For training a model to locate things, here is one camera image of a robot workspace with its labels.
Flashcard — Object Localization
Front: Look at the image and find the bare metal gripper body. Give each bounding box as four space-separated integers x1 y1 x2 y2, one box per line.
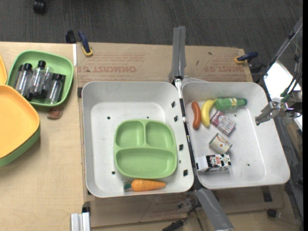
268 91 303 120

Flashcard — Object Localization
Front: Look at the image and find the white plastic tray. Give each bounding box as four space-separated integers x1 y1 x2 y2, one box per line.
81 81 195 199
180 81 291 191

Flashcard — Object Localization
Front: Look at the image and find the green bottle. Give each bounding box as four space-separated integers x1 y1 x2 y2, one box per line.
214 97 248 112

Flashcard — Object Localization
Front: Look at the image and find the pink and white carton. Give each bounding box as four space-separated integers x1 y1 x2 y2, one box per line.
209 110 237 137

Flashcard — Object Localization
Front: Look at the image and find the yellow banana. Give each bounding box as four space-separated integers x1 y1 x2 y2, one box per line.
200 99 218 128

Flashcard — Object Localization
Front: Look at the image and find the orange sausage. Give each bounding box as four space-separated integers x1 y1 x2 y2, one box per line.
191 101 202 130

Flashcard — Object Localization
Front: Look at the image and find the white cow print carton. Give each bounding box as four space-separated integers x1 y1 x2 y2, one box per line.
195 153 232 173

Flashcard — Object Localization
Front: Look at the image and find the green divided plate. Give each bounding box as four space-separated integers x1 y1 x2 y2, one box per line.
113 119 179 180

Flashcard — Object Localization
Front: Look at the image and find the brown cardboard board red print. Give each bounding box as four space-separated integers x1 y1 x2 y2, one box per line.
76 41 283 228

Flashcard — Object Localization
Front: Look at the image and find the orange carrot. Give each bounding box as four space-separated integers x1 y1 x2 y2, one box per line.
123 179 167 193

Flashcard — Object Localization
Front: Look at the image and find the clear plastic bottle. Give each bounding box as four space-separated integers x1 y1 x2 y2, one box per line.
14 63 34 97
30 60 48 98
45 73 64 105

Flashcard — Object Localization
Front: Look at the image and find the yellow plate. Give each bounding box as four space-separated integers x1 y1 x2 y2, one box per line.
0 84 41 159
0 54 8 85

